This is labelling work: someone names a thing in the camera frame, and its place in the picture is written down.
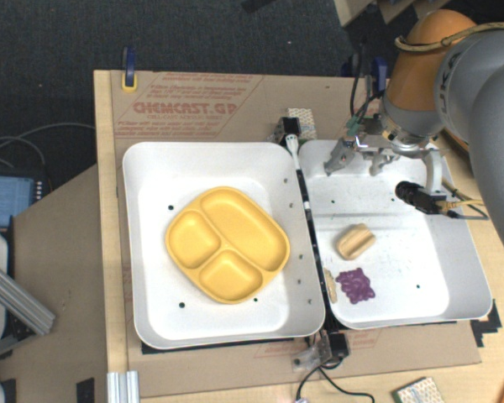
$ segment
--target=blue clamp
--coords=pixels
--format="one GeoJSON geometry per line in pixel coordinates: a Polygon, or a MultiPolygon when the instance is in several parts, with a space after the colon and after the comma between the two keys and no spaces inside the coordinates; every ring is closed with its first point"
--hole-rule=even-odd
{"type": "Polygon", "coordinates": [[[382,57],[375,57],[371,61],[371,77],[373,79],[371,88],[374,94],[383,92],[386,89],[386,73],[388,65],[382,57]]]}
{"type": "Polygon", "coordinates": [[[134,61],[136,54],[134,48],[125,46],[123,48],[123,74],[121,79],[121,87],[126,92],[135,92],[138,87],[137,76],[134,73],[134,61]]]}

